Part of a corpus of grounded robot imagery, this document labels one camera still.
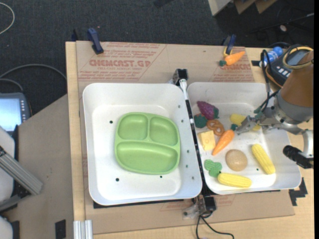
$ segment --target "yellow corn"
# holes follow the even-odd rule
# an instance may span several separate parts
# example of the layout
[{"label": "yellow corn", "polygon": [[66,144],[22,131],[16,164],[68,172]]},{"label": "yellow corn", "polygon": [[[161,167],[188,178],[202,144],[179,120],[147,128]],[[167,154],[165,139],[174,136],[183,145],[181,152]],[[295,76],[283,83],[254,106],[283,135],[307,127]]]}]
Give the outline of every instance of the yellow corn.
[{"label": "yellow corn", "polygon": [[252,184],[251,179],[232,173],[220,173],[217,180],[221,184],[238,188],[249,188]]},{"label": "yellow corn", "polygon": [[[232,114],[229,119],[230,119],[230,121],[231,121],[233,124],[235,124],[235,125],[237,125],[237,126],[241,126],[241,123],[244,121],[245,118],[246,118],[246,116],[243,116],[243,115],[241,115],[241,114]],[[259,130],[260,128],[261,128],[260,125],[255,125],[255,126],[253,127],[253,130],[257,131],[257,130]]]},{"label": "yellow corn", "polygon": [[262,166],[267,174],[273,174],[276,172],[273,162],[260,144],[254,144],[251,150],[253,151],[258,163]]}]

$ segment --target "blue clamp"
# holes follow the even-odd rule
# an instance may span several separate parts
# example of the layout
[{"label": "blue clamp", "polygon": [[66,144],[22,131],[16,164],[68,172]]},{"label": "blue clamp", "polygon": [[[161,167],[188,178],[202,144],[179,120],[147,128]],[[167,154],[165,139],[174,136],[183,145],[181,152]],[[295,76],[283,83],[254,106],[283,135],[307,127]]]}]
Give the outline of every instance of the blue clamp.
[{"label": "blue clamp", "polygon": [[231,54],[231,51],[232,51],[234,44],[235,44],[235,41],[236,41],[235,34],[232,34],[231,36],[228,36],[227,38],[224,39],[223,44],[222,44],[223,46],[226,46],[224,49],[224,57]]},{"label": "blue clamp", "polygon": [[103,53],[104,50],[100,44],[98,32],[94,28],[89,28],[87,31],[87,35],[88,35],[88,39],[93,42],[92,48],[95,54],[98,55]]}]

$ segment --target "orange carrot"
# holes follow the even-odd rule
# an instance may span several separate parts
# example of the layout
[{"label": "orange carrot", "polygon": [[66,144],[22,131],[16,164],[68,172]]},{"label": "orange carrot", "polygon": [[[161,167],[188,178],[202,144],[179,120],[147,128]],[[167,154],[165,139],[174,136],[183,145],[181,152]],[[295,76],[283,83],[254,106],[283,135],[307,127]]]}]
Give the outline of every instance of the orange carrot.
[{"label": "orange carrot", "polygon": [[226,65],[230,66],[236,63],[239,59],[241,59],[242,56],[244,56],[244,54],[245,54],[245,51],[240,51],[237,53],[230,54],[224,58],[224,61],[226,62]]},{"label": "orange carrot", "polygon": [[218,140],[212,155],[215,156],[219,153],[223,148],[225,148],[235,137],[235,132],[232,129],[226,130]]}]

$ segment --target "green plate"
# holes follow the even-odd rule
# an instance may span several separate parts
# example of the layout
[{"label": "green plate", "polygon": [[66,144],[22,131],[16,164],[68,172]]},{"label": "green plate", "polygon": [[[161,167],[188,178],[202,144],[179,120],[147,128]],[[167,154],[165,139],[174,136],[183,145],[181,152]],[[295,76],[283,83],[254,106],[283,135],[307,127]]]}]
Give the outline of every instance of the green plate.
[{"label": "green plate", "polygon": [[121,167],[132,172],[168,174],[179,163],[178,128],[163,116],[125,114],[116,128],[115,157]]}]

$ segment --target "cardboard sheet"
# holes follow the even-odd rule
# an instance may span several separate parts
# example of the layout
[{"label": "cardboard sheet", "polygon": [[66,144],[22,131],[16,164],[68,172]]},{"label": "cardboard sheet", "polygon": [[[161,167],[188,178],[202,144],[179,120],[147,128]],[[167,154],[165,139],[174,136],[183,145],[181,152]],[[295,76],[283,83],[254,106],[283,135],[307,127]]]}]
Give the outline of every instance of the cardboard sheet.
[{"label": "cardboard sheet", "polygon": [[[142,205],[94,208],[88,190],[85,125],[82,93],[94,82],[168,83],[176,69],[187,69],[187,83],[254,82],[247,55],[232,66],[219,65],[222,46],[102,42],[104,53],[96,55],[92,43],[77,41],[77,70],[81,120],[83,176],[86,219],[93,221],[93,233],[104,234],[132,230],[186,226],[183,210],[190,199]],[[245,50],[234,47],[233,52]],[[227,222],[294,214],[286,190],[244,193],[215,197],[217,210],[207,221]]]}]

